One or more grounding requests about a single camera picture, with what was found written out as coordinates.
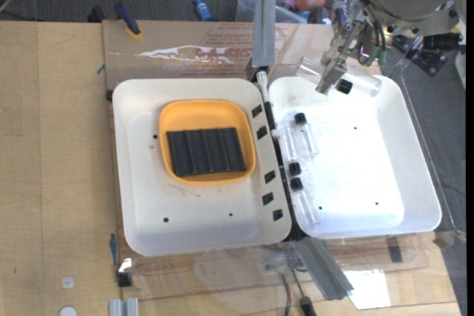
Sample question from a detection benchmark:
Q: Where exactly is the black handled screwdriver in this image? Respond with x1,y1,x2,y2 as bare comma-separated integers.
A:
292,268,318,316

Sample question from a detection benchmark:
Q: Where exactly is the brown cardboard board red print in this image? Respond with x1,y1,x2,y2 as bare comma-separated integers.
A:
101,20,460,303

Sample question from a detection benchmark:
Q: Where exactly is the black cylinder on white bracket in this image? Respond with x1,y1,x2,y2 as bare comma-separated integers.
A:
421,25,467,60

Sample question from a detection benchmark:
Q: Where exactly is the white plastic tray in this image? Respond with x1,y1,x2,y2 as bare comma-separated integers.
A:
112,77,293,258
267,74,443,241

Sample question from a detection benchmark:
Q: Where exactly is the clear plastic bottle black cap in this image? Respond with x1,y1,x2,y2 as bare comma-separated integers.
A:
290,177,321,226
294,112,320,157
279,125,303,178
335,75,383,98

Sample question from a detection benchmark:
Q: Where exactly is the black ribbed rack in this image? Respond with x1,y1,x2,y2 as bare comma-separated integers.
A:
165,127,248,178

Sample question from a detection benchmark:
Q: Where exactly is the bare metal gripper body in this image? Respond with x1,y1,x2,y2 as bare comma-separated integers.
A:
321,6,461,67

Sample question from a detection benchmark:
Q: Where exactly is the blue bottle white cap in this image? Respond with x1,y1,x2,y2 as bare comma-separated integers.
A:
192,0,215,22

